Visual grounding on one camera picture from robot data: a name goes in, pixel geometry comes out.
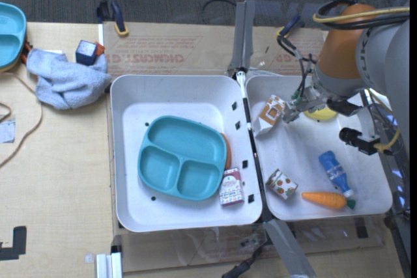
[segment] blue bottle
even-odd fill
[[[343,196],[349,198],[353,196],[353,190],[347,184],[346,172],[336,159],[334,153],[329,150],[319,156],[319,161],[323,165],[330,181],[343,192]]]

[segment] teal divided plate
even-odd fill
[[[226,157],[220,132],[185,118],[162,116],[145,133],[137,169],[152,189],[202,201],[220,186]]]
[[[25,14],[16,6],[0,3],[0,70],[17,61],[25,35]]]

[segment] white tray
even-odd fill
[[[247,225],[258,220],[262,210],[259,183],[236,81],[226,76],[121,76],[111,86],[111,113],[116,211],[126,229],[151,232]],[[155,191],[141,181],[137,158],[146,123],[164,115],[201,122],[225,134],[231,164],[240,168],[245,203],[223,207],[217,195],[188,201]],[[248,162],[246,168],[242,168],[243,161]],[[253,195],[252,202],[248,202],[249,195]]]
[[[298,87],[300,77],[255,76],[246,84],[252,120],[257,117],[271,94],[289,100]],[[353,100],[362,105],[360,97]],[[277,169],[298,184],[296,191],[286,201],[266,188],[266,201],[270,211],[279,219],[296,221],[338,217],[346,215],[383,214],[392,205],[392,194],[378,154],[367,156],[357,148],[347,146],[339,139],[340,129],[348,127],[360,131],[356,116],[338,115],[317,122],[304,114],[286,124],[280,119],[266,134],[255,138],[263,180]],[[335,191],[323,167],[320,154],[332,150],[344,167],[348,183],[355,192],[354,210],[342,211],[323,208],[301,198],[304,191]]]

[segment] folded cloth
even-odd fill
[[[27,70],[38,76],[36,97],[56,109],[75,109],[91,104],[103,94],[111,76],[106,74],[106,56],[91,66],[70,63],[64,53],[32,49]]]

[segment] wooden table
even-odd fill
[[[74,61],[80,40],[97,41],[98,25],[28,23],[34,47],[62,50]],[[24,65],[11,72],[35,87]],[[0,101],[16,117],[14,144],[0,144],[0,161],[36,124],[40,104],[17,79],[0,76]],[[40,127],[0,168],[0,242],[12,246],[14,227],[27,227],[26,254],[0,261],[0,277],[94,277],[95,254],[109,253],[113,214],[108,141],[108,99],[71,111],[43,105]],[[382,246],[308,254],[318,277],[402,277],[390,231]],[[126,277],[221,277],[237,263],[141,271]],[[259,259],[242,277],[288,277],[278,258]]]

